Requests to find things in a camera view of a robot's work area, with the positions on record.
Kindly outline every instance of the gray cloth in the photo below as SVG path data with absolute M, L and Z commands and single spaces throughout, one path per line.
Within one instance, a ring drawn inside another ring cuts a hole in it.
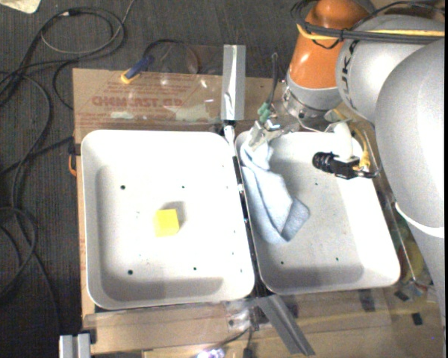
M 266 242 L 284 244 L 295 237 L 310 213 L 289 195 L 284 178 L 270 171 L 272 153 L 267 143 L 253 151 L 247 140 L 240 148 L 240 161 L 252 224 Z

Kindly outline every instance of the yellow block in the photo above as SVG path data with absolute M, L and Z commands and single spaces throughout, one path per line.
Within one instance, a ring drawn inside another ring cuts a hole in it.
M 178 212 L 171 210 L 159 210 L 155 214 L 155 235 L 156 237 L 176 235 L 179 231 Z

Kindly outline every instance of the gray floor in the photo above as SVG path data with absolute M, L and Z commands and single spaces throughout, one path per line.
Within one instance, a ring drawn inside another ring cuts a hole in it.
M 127 37 L 122 47 L 106 57 L 73 66 L 127 69 L 140 59 L 146 45 L 167 38 L 194 45 L 244 44 L 247 75 L 269 77 L 270 55 L 275 50 L 284 68 L 292 56 L 296 28 L 289 10 L 296 1 L 136 0 L 125 23 Z M 368 0 L 356 1 L 371 8 Z M 0 71 L 9 72 L 19 65 L 41 26 L 57 12 L 94 6 L 122 18 L 129 2 L 42 0 L 39 10 L 31 15 L 0 5 Z M 59 48 L 83 50 L 100 45 L 106 33 L 102 20 L 85 15 L 59 20 L 46 35 Z M 31 62 L 67 57 L 38 42 Z M 71 106 L 73 66 L 66 67 L 57 80 L 60 94 Z M 54 145 L 73 132 L 72 111 L 51 90 L 55 70 L 56 64 L 28 73 L 46 88 L 52 102 L 52 122 L 37 149 Z M 0 106 L 0 172 L 30 148 L 46 113 L 46 101 L 28 81 L 22 81 Z M 20 275 L 19 285 L 0 304 L 0 357 L 56 357 L 58 334 L 77 333 L 81 328 L 76 183 L 67 163 L 68 145 L 63 143 L 27 161 L 19 170 L 16 206 L 33 215 L 39 230 L 35 255 Z M 0 206 L 10 202 L 14 171 L 0 174 Z M 12 233 L 23 259 L 28 244 L 14 223 L 11 214 L 0 216 L 0 224 Z M 18 264 L 13 245 L 0 230 L 0 288 L 15 275 Z

